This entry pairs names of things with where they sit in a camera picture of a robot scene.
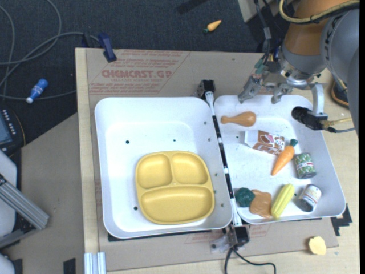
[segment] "yellow divided plate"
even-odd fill
[[[209,216],[214,192],[208,168],[188,151],[143,156],[136,167],[138,201],[144,216],[157,224],[182,224]]]

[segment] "cable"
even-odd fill
[[[345,118],[345,119],[340,119],[340,120],[335,120],[335,121],[321,120],[319,122],[323,125],[323,128],[328,128],[330,126],[333,126],[333,125],[336,125],[339,123],[348,122],[351,120],[352,120],[352,118]]]
[[[270,28],[269,26],[267,25],[266,21],[265,21],[265,18],[263,17],[262,13],[261,13],[261,8],[259,6],[259,3],[258,3],[258,0],[253,0],[255,5],[256,5],[256,12],[257,12],[257,15],[262,23],[262,26],[263,26],[263,32],[264,32],[264,35],[265,35],[265,41],[263,42],[263,45],[262,45],[262,49],[265,50],[265,55],[264,55],[264,58],[263,58],[263,64],[265,65],[266,62],[267,62],[267,58],[270,54],[270,39],[271,39],[271,33],[270,33]]]
[[[224,261],[224,274],[228,274],[227,272],[227,267],[228,267],[228,260],[230,258],[230,255],[232,254],[232,252],[234,252],[239,258],[241,258],[243,261],[245,261],[248,264],[251,264],[253,266],[266,266],[266,265],[271,265],[274,267],[274,274],[276,274],[276,266],[274,263],[254,263],[254,262],[250,262],[249,260],[247,260],[246,258],[242,257],[237,250],[235,249],[235,246],[231,247],[226,255],[226,259]]]
[[[0,87],[1,86],[4,86],[3,94],[0,95],[0,98],[2,98],[3,100],[5,100],[5,99],[24,100],[25,99],[25,98],[19,98],[19,97],[15,97],[15,96],[7,96],[6,95],[7,79],[9,78],[9,76],[16,70],[16,68],[21,63],[28,62],[30,60],[36,59],[36,58],[44,55],[46,52],[50,51],[55,46],[55,44],[57,43],[58,39],[61,38],[61,37],[65,37],[65,36],[68,36],[68,35],[84,35],[84,33],[82,33],[82,32],[76,32],[76,31],[74,31],[74,32],[68,32],[68,33],[61,33],[61,30],[62,30],[62,19],[61,19],[60,12],[57,9],[57,7],[52,3],[52,1],[46,0],[46,2],[49,3],[53,7],[53,9],[55,10],[55,12],[57,14],[58,22],[59,22],[58,33],[57,33],[57,35],[53,36],[52,38],[50,38],[50,39],[44,41],[43,43],[39,44],[37,47],[35,47],[34,49],[32,49],[28,54],[26,54],[22,59],[17,60],[17,61],[12,61],[13,51],[14,51],[14,45],[15,45],[15,27],[14,27],[14,22],[11,19],[11,16],[9,15],[9,13],[3,7],[0,6],[0,10],[2,10],[5,13],[5,15],[8,17],[8,19],[10,21],[10,24],[11,24],[11,30],[12,30],[12,40],[11,40],[11,50],[10,50],[10,54],[9,54],[9,60],[7,62],[0,62],[0,66],[1,65],[6,66],[5,76],[0,81]],[[93,40],[97,41],[97,42],[99,41],[97,39],[97,37],[95,37],[95,36],[92,36],[91,35],[90,37]],[[39,49],[41,49],[42,47],[47,46],[48,44],[50,44],[50,45],[45,50],[37,53],[36,55],[31,56],[32,54],[34,54],[35,52],[37,52]],[[59,95],[53,95],[53,96],[47,96],[47,97],[43,96],[41,98],[38,98],[37,100],[40,100],[40,99],[54,99],[54,98],[58,98],[58,97],[61,97],[61,96],[70,95],[70,94],[73,94],[75,92],[76,91],[73,90],[73,91],[65,92],[65,93],[62,93],[62,94],[59,94]]]
[[[333,127],[328,127],[327,128],[327,131],[328,132],[331,132],[331,133],[345,133],[345,132],[351,132],[354,129],[355,129],[355,127],[354,128],[350,128],[350,129],[345,129],[345,130],[337,130],[337,129],[333,128]]]
[[[333,6],[321,13],[312,15],[311,17],[307,18],[294,18],[288,16],[284,10],[283,10],[283,4],[286,3],[286,0],[280,0],[279,2],[279,12],[283,19],[296,23],[296,24],[309,24],[309,23],[319,23],[321,20],[326,19],[328,17],[332,17],[335,15],[338,15],[340,13],[343,13],[345,11],[349,11],[352,9],[358,9],[360,8],[360,0],[350,0],[347,2],[343,2],[339,5]]]
[[[61,33],[61,29],[62,29],[62,19],[61,19],[61,15],[57,9],[57,7],[53,4],[53,2],[51,0],[46,0],[55,10],[57,17],[58,17],[58,32],[57,34],[59,35]],[[9,65],[9,64],[17,64],[17,63],[23,63],[23,62],[27,62],[30,61],[32,59],[35,59],[43,54],[45,54],[46,52],[48,52],[49,50],[52,49],[52,47],[57,43],[57,39],[51,44],[51,46],[49,46],[47,49],[45,49],[43,52],[34,55],[33,57],[29,57],[31,54],[33,54],[35,51],[31,51],[30,53],[28,53],[23,59],[18,60],[18,61],[12,61],[12,62],[0,62],[0,65]]]
[[[11,19],[10,14],[2,6],[0,6],[0,10],[3,11],[5,13],[5,15],[8,17],[8,19],[10,21],[10,25],[11,25],[11,47],[10,47],[10,54],[9,54],[9,62],[10,62],[11,58],[13,57],[14,46],[15,46],[15,27],[14,27],[14,22]],[[6,67],[5,74],[8,74],[9,68],[10,68],[10,65],[8,65]],[[5,93],[6,93],[6,81],[4,84],[3,95],[5,95]]]
[[[263,18],[263,15],[261,13],[261,8],[259,6],[259,3],[258,3],[258,0],[253,0],[255,5],[256,5],[256,12],[260,18],[260,21],[263,23],[263,24],[266,24],[265,22],[265,19]],[[267,7],[267,9],[270,11],[270,15],[271,15],[271,21],[274,23],[274,26],[283,34],[285,35],[286,32],[278,25],[278,23],[275,21],[274,17],[273,17],[273,13],[271,12],[271,8],[270,8],[270,5],[268,4],[268,2],[266,0],[262,0],[263,3],[265,4],[264,7]]]

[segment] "toy food can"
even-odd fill
[[[301,210],[311,212],[317,206],[321,196],[322,192],[317,186],[308,184],[298,197],[296,204]]]
[[[294,156],[294,161],[299,179],[309,179],[317,174],[309,153],[305,152]]]

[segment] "black floor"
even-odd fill
[[[218,19],[214,33],[202,32]],[[27,143],[77,112],[74,48],[83,46],[81,33],[102,31],[116,49],[257,52],[263,41],[259,19],[245,23],[237,0],[0,0],[0,103],[18,115]],[[77,33],[38,56],[55,41],[34,49],[59,32]],[[26,103],[40,78],[49,82],[42,99]]]

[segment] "toy carrot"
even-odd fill
[[[292,160],[294,156],[294,146],[297,145],[298,141],[295,139],[292,139],[290,141],[290,144],[284,148],[284,150],[279,154],[279,157],[275,163],[275,166],[273,168],[273,171],[271,172],[271,175],[274,176],[278,173],[279,170],[281,170],[289,161]]]
[[[208,24],[206,29],[203,29],[203,32],[208,33],[209,31],[215,30],[218,27],[218,25],[221,24],[221,22],[222,22],[222,20],[219,20],[219,21],[214,21],[214,22]]]

